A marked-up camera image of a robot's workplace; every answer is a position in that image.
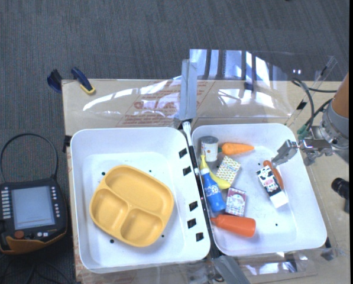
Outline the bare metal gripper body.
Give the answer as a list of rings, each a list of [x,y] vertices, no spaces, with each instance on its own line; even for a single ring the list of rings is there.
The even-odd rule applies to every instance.
[[[304,164],[309,166],[321,156],[339,156],[349,163],[349,139],[345,134],[333,127],[311,126],[298,135],[299,148],[305,154]]]

